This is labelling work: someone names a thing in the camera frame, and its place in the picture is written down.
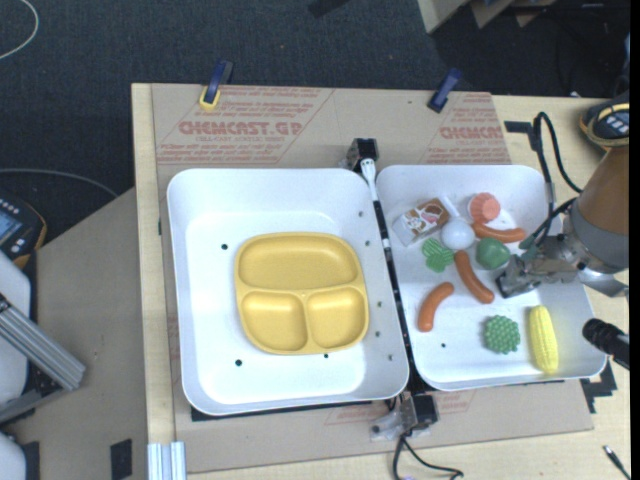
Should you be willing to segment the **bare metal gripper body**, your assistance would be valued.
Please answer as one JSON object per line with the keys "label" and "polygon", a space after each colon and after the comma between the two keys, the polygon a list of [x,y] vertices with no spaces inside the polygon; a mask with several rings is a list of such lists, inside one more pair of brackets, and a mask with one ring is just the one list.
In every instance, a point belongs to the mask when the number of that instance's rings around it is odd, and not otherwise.
{"label": "bare metal gripper body", "polygon": [[584,244],[574,235],[548,235],[531,246],[528,273],[540,282],[570,282],[585,268],[585,254]]}

